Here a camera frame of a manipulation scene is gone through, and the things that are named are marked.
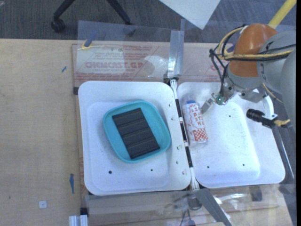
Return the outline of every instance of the plastic bottle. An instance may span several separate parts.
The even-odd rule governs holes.
[[[190,95],[183,97],[182,113],[189,145],[206,145],[208,135],[200,106]]]

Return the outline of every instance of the gray carpet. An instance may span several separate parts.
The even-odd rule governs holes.
[[[61,16],[66,29],[55,33],[50,27],[53,13],[63,0],[0,0],[0,38],[76,40],[78,21],[99,21],[123,24],[106,0],[76,0]],[[118,0],[137,26],[180,29],[182,17],[158,0]],[[241,24],[268,23],[286,0],[221,0],[204,30],[196,27],[185,35],[187,42],[219,42]],[[296,6],[281,22],[281,26],[296,27]],[[286,117],[281,105],[275,113]],[[296,137],[290,129],[279,129],[296,177]],[[296,190],[283,189],[285,199],[296,225]]]

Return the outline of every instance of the table surface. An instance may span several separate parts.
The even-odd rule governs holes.
[[[73,44],[0,39],[0,225],[68,225],[80,214]],[[277,196],[279,207],[246,213],[250,224],[277,215],[275,224],[292,225]]]

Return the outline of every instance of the office chair base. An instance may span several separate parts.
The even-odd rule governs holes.
[[[65,29],[65,24],[62,19],[58,18],[51,22],[51,27],[55,32],[61,32]]]

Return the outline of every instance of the black rectangular object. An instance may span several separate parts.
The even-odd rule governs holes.
[[[160,149],[141,108],[114,115],[112,118],[131,159]]]

